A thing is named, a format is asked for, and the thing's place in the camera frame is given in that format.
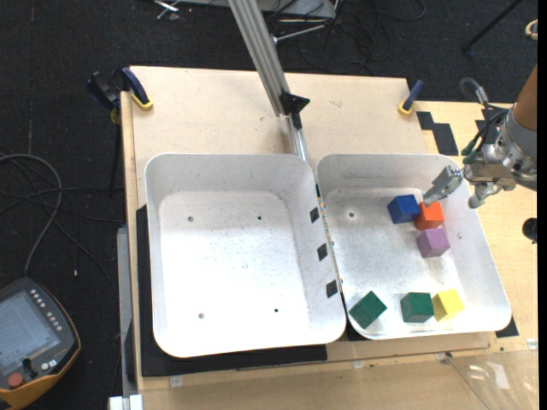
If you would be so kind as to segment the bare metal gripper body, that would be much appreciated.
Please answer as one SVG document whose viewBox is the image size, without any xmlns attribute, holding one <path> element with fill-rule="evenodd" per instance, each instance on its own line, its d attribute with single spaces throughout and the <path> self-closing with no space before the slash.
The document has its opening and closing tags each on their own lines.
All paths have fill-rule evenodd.
<svg viewBox="0 0 547 410">
<path fill-rule="evenodd" d="M 495 185 L 512 190 L 517 185 L 537 190 L 537 150 L 516 143 L 485 144 L 463 158 L 464 178 L 475 185 Z"/>
</svg>

